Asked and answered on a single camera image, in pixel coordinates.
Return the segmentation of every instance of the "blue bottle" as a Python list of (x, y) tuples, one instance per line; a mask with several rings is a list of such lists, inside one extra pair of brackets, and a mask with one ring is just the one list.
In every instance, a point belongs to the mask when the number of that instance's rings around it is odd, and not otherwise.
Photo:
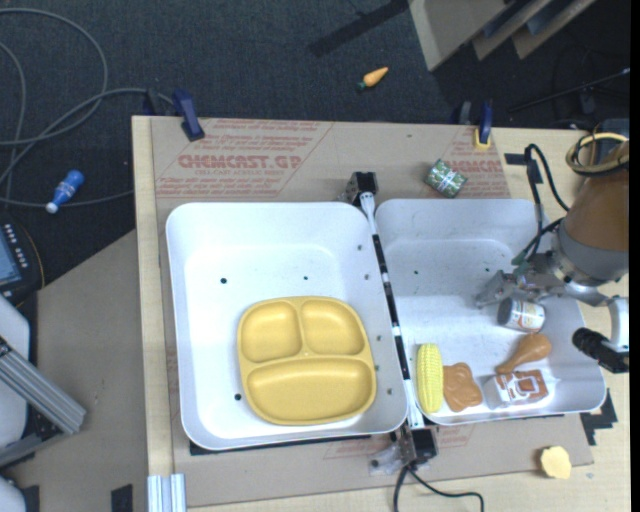
[(80, 185), (84, 183), (84, 175), (76, 170), (72, 169), (67, 173), (65, 179), (63, 179), (56, 187), (53, 193), (53, 199), (50, 203), (47, 203), (45, 209), (49, 213), (56, 213), (61, 204), (66, 203), (73, 197), (76, 190), (80, 188)]

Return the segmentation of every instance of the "small orange toy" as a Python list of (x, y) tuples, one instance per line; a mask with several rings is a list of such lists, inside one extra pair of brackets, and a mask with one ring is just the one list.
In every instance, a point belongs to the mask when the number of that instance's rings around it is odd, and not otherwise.
[(380, 80), (382, 80), (382, 78), (384, 77), (384, 75), (387, 74), (388, 71), (389, 71), (389, 68), (384, 67), (384, 68), (376, 69), (375, 71), (371, 71), (370, 73), (367, 73), (366, 75), (364, 75), (364, 77), (362, 77), (362, 81), (358, 82), (358, 89), (362, 91), (367, 87), (373, 87)]
[(502, 374), (511, 373), (516, 366), (544, 359), (551, 352), (551, 348), (551, 342), (544, 334), (526, 334), (520, 339), (516, 352), (508, 361), (498, 366), (496, 372)]

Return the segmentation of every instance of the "blue clamp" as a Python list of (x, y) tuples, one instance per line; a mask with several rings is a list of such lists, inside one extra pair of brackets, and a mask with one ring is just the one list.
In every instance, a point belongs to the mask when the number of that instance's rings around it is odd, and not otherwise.
[(204, 130), (198, 123), (195, 107), (193, 106), (193, 98), (184, 89), (176, 89), (172, 95), (173, 106), (179, 115), (184, 117), (182, 129), (190, 141), (204, 138)]
[(493, 121), (493, 109), (491, 108), (491, 100), (482, 104), (482, 115), (480, 123), (474, 132), (473, 145), (477, 149), (487, 149), (491, 146), (491, 123)]

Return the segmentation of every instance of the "green can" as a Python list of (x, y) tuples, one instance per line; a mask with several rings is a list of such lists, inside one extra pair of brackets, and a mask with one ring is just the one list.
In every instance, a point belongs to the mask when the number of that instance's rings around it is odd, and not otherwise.
[(443, 196), (453, 198), (458, 195), (467, 178), (439, 159), (425, 177), (424, 182)]

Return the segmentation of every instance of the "small can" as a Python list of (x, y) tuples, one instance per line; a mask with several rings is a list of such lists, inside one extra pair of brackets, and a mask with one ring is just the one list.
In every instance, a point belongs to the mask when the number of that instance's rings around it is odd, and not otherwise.
[(460, 189), (462, 189), (463, 185), (467, 182), (467, 178), (451, 169), (451, 167), (441, 159), (438, 159), (424, 181), (443, 196), (453, 198), (458, 195)]
[(545, 312), (540, 304), (507, 298), (498, 307), (498, 323), (524, 332), (540, 332)]

